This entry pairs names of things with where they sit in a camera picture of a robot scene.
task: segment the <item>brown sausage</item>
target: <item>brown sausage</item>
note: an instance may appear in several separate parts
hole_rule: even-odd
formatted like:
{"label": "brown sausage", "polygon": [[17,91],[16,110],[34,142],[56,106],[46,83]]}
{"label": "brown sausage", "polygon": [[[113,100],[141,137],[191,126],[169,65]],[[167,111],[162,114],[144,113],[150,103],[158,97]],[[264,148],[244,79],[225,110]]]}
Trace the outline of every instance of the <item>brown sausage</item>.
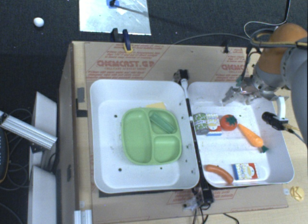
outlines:
{"label": "brown sausage", "polygon": [[214,166],[214,165],[206,165],[204,166],[204,170],[208,172],[213,172],[222,177],[227,183],[232,184],[233,177],[224,169]]}

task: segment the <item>tomato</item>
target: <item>tomato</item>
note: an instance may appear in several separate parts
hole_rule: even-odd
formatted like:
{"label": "tomato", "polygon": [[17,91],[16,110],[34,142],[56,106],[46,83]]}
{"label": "tomato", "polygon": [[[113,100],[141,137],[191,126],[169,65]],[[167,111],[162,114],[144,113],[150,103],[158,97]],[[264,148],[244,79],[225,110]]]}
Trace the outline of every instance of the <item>tomato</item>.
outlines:
{"label": "tomato", "polygon": [[220,119],[220,126],[226,131],[233,131],[237,127],[237,120],[233,115],[224,115]]}

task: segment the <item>black floor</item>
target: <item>black floor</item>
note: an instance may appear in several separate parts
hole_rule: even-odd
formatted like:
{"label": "black floor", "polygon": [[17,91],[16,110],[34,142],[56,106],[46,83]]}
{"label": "black floor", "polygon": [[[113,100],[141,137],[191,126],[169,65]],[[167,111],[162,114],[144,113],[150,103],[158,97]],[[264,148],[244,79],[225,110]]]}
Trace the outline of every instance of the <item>black floor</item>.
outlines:
{"label": "black floor", "polygon": [[[292,0],[289,22],[307,29],[308,0]],[[151,36],[131,36],[132,42],[171,44],[204,33],[226,32],[244,35],[248,21],[279,23],[284,18],[286,0],[147,0]],[[32,20],[45,20],[37,30]],[[66,50],[72,40],[108,41],[104,33],[79,31],[78,0],[0,0],[0,110],[10,113],[17,108],[32,111],[35,93],[56,101]],[[249,32],[260,28],[251,25]],[[186,44],[221,45],[228,37],[208,37]],[[247,42],[230,38],[230,46],[245,47]],[[16,113],[27,117],[23,111]],[[22,166],[28,160],[27,143],[21,142],[12,153],[12,163]],[[21,184],[24,171],[11,171]],[[0,184],[14,188],[10,182]],[[26,223],[27,189],[0,189],[0,203],[12,209]],[[0,224],[18,223],[0,206]]]}

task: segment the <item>white ball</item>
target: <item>white ball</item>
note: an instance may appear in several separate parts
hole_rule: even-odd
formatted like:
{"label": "white ball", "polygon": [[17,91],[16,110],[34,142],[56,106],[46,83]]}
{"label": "white ball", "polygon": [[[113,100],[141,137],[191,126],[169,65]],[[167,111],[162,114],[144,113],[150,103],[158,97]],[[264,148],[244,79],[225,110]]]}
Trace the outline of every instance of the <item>white ball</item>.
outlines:
{"label": "white ball", "polygon": [[36,27],[43,27],[44,26],[44,19],[36,17],[33,19],[33,23]]}

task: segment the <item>small food box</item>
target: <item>small food box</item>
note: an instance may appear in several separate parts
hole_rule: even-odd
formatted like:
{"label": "small food box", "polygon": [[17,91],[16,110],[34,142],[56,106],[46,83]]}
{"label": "small food box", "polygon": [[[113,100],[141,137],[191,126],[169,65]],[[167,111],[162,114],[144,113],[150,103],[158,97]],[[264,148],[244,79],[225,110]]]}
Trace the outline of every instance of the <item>small food box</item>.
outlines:
{"label": "small food box", "polygon": [[[292,180],[294,169],[282,132],[261,118],[274,113],[273,104],[256,99],[251,105],[222,99],[233,83],[194,82],[188,87],[192,114],[232,114],[238,123],[259,135],[268,151],[251,146],[239,129],[222,130],[219,136],[197,135],[202,165],[217,165],[235,179],[232,184],[204,171],[205,179],[217,188],[281,184]],[[146,108],[164,103],[166,110]],[[94,181],[105,193],[180,190],[196,186],[200,179],[193,132],[183,88],[171,81],[95,81],[90,87]],[[157,114],[165,125],[151,122]],[[257,177],[239,179],[234,166],[253,163]]]}

